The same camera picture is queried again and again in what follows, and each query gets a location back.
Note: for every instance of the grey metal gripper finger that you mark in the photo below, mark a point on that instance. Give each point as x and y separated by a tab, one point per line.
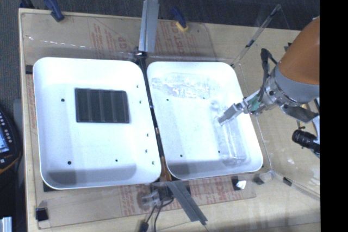
233	109
227	118

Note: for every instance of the black ribbed rectangular pad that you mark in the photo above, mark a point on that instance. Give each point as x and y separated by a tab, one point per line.
102	106

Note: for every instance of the brown cardboard board red print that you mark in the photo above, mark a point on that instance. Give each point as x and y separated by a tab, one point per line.
89	32

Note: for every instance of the white plastic tray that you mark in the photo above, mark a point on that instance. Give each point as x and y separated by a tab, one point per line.
89	144
190	130

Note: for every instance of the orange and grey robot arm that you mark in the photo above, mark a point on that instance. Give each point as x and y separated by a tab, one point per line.
301	57

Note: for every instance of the black cylinder on white bracket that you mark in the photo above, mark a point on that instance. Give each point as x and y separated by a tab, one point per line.
303	139

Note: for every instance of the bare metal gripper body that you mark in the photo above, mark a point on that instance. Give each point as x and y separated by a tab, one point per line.
265	100

